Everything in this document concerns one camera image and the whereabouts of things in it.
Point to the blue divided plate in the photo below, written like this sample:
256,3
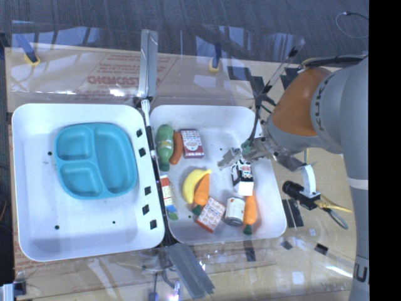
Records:
94,158

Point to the white can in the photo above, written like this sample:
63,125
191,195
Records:
235,210

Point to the brown cardboard board red print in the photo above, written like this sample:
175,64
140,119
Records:
194,71

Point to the black cylinder on white bracket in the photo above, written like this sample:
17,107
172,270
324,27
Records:
301,193

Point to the black and white milk carton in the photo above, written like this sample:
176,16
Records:
244,180

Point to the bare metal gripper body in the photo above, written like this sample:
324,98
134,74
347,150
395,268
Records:
261,149

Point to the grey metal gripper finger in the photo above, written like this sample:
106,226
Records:
228,159

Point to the red and white carton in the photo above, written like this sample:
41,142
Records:
192,143

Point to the white plastic tray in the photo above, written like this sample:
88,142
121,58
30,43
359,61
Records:
37,168
219,121

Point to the yellow banana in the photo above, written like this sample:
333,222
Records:
189,185

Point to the green plastic bottle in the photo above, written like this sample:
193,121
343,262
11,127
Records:
164,143

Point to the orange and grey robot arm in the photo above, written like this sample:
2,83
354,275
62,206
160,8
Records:
338,105

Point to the orange sausage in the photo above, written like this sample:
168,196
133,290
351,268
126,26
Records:
177,147

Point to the orange and white packet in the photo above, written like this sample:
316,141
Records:
210,215

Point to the orange carrot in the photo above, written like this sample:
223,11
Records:
250,212
202,191

